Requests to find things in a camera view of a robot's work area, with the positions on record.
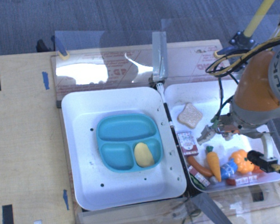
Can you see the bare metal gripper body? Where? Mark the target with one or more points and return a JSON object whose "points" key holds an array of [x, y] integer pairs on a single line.
{"points": [[226, 123]]}

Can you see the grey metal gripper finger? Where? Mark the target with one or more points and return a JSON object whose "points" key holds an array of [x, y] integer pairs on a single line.
{"points": [[228, 135], [205, 134]]}

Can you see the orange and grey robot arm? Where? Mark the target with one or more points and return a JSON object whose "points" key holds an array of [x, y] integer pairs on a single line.
{"points": [[256, 90]]}

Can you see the tan bread slice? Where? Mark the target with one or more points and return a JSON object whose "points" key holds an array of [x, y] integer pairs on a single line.
{"points": [[190, 116]]}

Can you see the orange pumpkin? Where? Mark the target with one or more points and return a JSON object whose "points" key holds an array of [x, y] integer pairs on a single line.
{"points": [[242, 160]]}

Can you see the orange carrot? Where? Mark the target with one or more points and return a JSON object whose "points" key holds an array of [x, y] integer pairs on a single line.
{"points": [[214, 163]]}

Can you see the white plastic tray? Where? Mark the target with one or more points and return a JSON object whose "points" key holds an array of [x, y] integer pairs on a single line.
{"points": [[209, 95], [86, 163]]}

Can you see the orange sausage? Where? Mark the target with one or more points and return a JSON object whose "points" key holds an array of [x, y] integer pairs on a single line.
{"points": [[198, 167]]}

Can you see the blue and white bottle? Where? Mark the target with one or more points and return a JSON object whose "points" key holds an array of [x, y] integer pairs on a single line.
{"points": [[228, 170]]}

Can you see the thin black and white rod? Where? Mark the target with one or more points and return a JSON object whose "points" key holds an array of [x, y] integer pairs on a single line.
{"points": [[169, 121]]}

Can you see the small red and white carton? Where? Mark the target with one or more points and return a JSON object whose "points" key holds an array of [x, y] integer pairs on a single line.
{"points": [[199, 176]]}

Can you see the long red and white packet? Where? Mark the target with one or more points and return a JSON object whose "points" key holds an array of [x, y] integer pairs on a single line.
{"points": [[237, 181]]}

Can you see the green striped watermelon slice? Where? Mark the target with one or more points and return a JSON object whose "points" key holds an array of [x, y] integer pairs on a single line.
{"points": [[195, 183]]}

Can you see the yellow potato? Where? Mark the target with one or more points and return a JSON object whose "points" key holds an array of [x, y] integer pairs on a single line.
{"points": [[143, 155]]}

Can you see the blue divided plate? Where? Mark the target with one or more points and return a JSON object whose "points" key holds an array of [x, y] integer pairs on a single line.
{"points": [[122, 130]]}

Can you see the black cylinder on white bracket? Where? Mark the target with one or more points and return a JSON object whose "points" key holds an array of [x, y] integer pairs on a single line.
{"points": [[261, 160]]}

